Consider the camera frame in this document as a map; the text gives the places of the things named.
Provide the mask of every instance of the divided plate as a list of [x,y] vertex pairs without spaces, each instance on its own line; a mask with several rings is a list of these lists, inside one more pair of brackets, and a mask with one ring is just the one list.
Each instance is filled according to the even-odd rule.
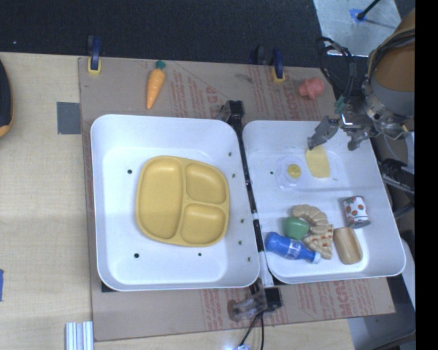
[[228,200],[227,180],[216,167],[181,157],[154,157],[139,176],[138,226],[160,242],[213,245],[226,234]]

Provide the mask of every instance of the white tray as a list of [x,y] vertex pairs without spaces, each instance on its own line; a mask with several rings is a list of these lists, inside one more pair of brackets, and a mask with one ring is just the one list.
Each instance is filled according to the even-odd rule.
[[[219,120],[107,114],[91,127],[97,268],[120,291],[246,287],[259,262],[237,135]],[[228,180],[228,230],[212,246],[154,241],[137,226],[143,164],[159,155],[199,160]]]
[[[347,149],[349,138],[339,131],[323,147],[331,176],[313,177],[305,163],[307,137],[318,122],[253,121],[243,131],[247,164],[252,181],[263,239],[268,232],[283,234],[283,220],[295,205],[309,204],[328,216],[334,228],[346,226],[341,201],[352,195],[364,196],[371,224],[355,230],[364,254],[353,265],[344,265],[333,243],[330,260],[318,264],[287,260],[266,252],[272,274],[288,284],[368,277],[395,276],[404,270],[405,254],[372,146],[364,141],[355,151]],[[283,190],[277,181],[279,162],[298,161],[302,169],[298,185]]]

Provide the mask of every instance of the red and white can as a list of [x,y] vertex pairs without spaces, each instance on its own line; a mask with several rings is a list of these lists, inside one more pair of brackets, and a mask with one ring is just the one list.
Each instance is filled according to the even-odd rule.
[[347,225],[351,228],[360,228],[370,224],[366,212],[365,199],[361,195],[354,195],[342,201]]

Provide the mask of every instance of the black floor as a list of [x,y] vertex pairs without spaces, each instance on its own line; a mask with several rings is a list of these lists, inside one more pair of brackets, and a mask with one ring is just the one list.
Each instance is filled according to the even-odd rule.
[[317,67],[320,26],[312,0],[0,0],[2,52],[84,55],[89,35],[107,57],[247,63],[261,45]]

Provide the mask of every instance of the cardboard sheet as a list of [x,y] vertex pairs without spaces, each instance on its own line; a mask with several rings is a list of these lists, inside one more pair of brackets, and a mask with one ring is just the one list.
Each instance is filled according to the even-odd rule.
[[[319,69],[285,68],[274,83],[269,66],[166,62],[166,82],[151,110],[145,108],[146,81],[154,60],[102,58],[101,73],[78,63],[91,265],[93,328],[96,341],[248,327],[233,322],[227,307],[250,297],[249,289],[114,292],[104,289],[96,265],[90,129],[104,114],[216,118],[228,100],[241,100],[244,123],[251,120],[320,120],[333,117],[334,94]],[[319,77],[324,93],[311,101],[299,95],[305,78]],[[361,279],[279,286],[283,307],[265,325],[389,314],[394,312],[386,279]]]

